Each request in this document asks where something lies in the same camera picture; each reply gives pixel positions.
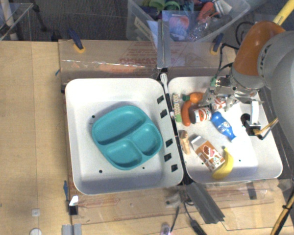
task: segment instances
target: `yellow rod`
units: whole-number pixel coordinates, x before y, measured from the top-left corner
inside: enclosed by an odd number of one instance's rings
[[[281,25],[293,10],[294,10],[294,0],[288,0],[288,2],[280,10],[278,15],[276,15],[273,22],[278,25]]]

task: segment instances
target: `banana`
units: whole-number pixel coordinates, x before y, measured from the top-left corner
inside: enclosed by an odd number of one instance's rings
[[[229,175],[233,169],[234,159],[229,153],[227,148],[224,148],[225,151],[225,162],[212,174],[214,179],[222,179]]]

